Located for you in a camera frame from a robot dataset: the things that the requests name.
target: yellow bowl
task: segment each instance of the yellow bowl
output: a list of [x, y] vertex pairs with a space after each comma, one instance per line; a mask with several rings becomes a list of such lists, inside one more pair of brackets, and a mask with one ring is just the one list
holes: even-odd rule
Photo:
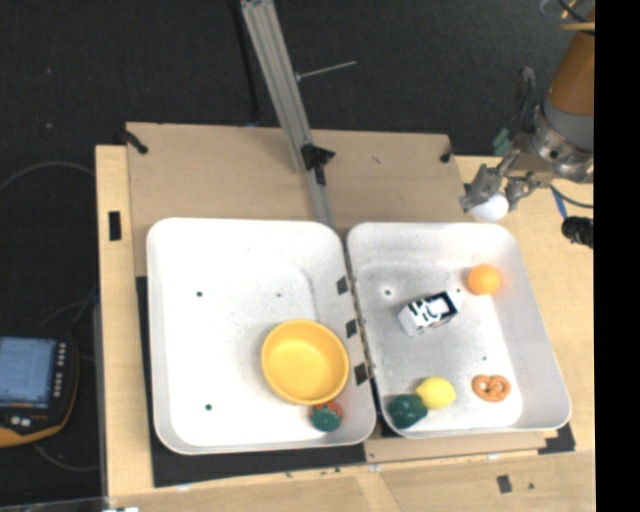
[[261, 362], [271, 389], [296, 404], [331, 400], [349, 377], [342, 341], [312, 320], [290, 320], [275, 327], [262, 345]]

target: orange ball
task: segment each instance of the orange ball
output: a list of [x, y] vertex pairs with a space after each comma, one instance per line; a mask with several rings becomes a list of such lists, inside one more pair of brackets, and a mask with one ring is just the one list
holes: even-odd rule
[[500, 273], [486, 263], [476, 265], [467, 276], [467, 284], [476, 295], [490, 295], [500, 287]]

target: black floor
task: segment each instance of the black floor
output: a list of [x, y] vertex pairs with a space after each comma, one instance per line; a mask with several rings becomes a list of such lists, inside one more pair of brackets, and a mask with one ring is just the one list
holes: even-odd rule
[[[570, 38], [537, 4], [276, 5], [299, 73], [357, 62], [301, 82], [313, 128], [447, 133], [458, 154], [491, 154], [513, 113], [518, 70], [533, 68], [545, 88]], [[95, 184], [86, 171], [94, 169], [95, 146], [117, 142], [127, 121], [277, 124], [251, 48], [245, 68], [237, 6], [0, 3], [0, 330], [73, 326], [84, 356], [70, 424], [40, 443], [71, 467], [52, 464], [33, 446], [0, 451], [0, 507], [101, 492], [91, 470], [99, 446], [91, 308], [99, 289], [93, 293]]]

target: pretzel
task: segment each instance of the pretzel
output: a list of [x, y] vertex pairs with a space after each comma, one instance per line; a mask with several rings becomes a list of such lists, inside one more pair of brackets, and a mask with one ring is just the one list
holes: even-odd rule
[[511, 392], [511, 384], [502, 375], [476, 375], [471, 387], [476, 395], [487, 402], [502, 402]]

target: white egg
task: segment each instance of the white egg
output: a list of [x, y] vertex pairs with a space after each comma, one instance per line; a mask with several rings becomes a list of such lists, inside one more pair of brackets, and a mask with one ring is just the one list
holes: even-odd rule
[[476, 219], [487, 222], [496, 222], [508, 212], [509, 201], [502, 192], [496, 192], [487, 201], [469, 210]]

